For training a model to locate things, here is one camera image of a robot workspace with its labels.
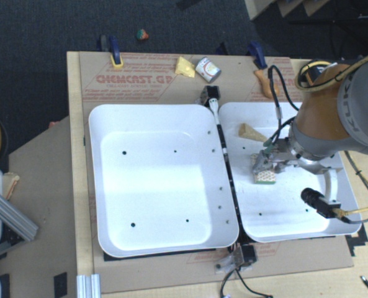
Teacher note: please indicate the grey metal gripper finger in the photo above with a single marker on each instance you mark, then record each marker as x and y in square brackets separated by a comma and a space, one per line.
[260, 166]
[279, 168]

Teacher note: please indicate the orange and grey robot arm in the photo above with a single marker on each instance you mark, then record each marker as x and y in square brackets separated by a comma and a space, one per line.
[323, 113]

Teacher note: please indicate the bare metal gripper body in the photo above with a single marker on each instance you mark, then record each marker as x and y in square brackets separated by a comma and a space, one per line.
[287, 155]

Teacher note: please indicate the beige pizza slice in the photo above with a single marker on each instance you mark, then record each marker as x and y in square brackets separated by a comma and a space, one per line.
[250, 133]

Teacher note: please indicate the thin black and white rod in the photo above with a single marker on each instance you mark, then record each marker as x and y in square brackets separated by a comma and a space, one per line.
[224, 141]

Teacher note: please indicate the black cylinder on white bracket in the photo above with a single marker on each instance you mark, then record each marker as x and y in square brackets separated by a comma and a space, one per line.
[318, 202]

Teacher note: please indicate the yellow cheese wedge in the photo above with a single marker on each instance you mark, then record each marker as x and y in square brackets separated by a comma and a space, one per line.
[184, 67]

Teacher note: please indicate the beige biscuit with green edge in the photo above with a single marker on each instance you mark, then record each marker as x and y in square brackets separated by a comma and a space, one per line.
[266, 177]

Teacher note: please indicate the brown cardboard board, red print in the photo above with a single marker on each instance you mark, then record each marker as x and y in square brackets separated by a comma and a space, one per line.
[134, 82]

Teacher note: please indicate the green and red toy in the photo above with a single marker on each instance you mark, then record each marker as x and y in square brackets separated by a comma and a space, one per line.
[142, 34]

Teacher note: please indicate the white can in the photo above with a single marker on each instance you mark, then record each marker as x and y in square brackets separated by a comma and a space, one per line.
[207, 69]

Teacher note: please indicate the beige toy sandwich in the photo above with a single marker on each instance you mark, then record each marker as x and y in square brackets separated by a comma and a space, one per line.
[10, 183]

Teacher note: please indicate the white plastic tray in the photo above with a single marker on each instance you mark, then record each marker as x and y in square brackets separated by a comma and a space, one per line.
[283, 203]
[159, 182]

